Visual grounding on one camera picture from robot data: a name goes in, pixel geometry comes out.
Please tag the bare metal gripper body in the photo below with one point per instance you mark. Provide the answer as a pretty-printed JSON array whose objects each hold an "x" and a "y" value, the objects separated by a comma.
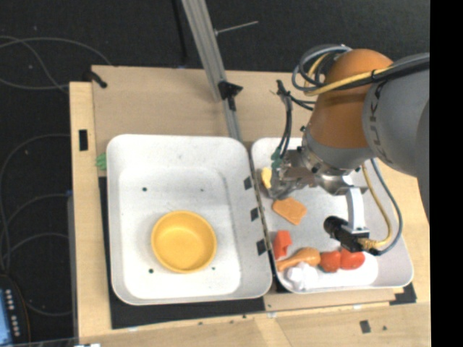
[{"x": 302, "y": 174}]

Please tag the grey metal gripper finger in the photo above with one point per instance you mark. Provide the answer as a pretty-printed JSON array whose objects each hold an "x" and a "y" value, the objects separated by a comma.
[
  {"x": 275, "y": 190},
  {"x": 292, "y": 189}
]

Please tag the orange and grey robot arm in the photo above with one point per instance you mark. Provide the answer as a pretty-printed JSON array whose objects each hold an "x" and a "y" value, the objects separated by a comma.
[{"x": 340, "y": 121}]

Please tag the yellow toy banana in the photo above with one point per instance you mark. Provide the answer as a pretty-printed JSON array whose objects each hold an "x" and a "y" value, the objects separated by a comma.
[{"x": 266, "y": 178}]

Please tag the orange toy bread slice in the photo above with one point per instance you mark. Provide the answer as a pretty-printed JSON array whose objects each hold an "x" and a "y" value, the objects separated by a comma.
[{"x": 289, "y": 211}]

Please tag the white plastic tray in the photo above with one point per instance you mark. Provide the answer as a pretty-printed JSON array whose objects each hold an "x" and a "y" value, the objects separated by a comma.
[
  {"x": 325, "y": 212},
  {"x": 181, "y": 172}
]

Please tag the red-orange toy block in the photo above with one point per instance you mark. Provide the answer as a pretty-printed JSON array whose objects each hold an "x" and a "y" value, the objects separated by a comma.
[{"x": 281, "y": 242}]

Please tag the tan toy chicken drumstick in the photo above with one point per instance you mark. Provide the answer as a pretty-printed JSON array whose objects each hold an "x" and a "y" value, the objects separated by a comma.
[{"x": 305, "y": 256}]

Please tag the red toy tomato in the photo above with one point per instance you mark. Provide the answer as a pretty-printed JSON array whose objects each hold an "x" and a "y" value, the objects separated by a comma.
[
  {"x": 352, "y": 260},
  {"x": 330, "y": 261}
]

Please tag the white crumpled lump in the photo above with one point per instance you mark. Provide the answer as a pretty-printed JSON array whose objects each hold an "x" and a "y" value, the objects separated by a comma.
[{"x": 300, "y": 276}]

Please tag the yellow bowl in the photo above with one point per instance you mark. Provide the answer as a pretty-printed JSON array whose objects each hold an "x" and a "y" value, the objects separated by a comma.
[{"x": 183, "y": 242}]

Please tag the pale wood board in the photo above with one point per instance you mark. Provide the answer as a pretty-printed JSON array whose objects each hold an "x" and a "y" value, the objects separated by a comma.
[{"x": 162, "y": 103}]

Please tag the green toy vegetable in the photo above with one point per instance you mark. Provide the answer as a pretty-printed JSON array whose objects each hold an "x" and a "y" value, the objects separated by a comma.
[{"x": 101, "y": 160}]

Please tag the black cylinder on white bracket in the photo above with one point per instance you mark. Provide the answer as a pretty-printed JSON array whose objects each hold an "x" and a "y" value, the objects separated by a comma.
[{"x": 345, "y": 231}]

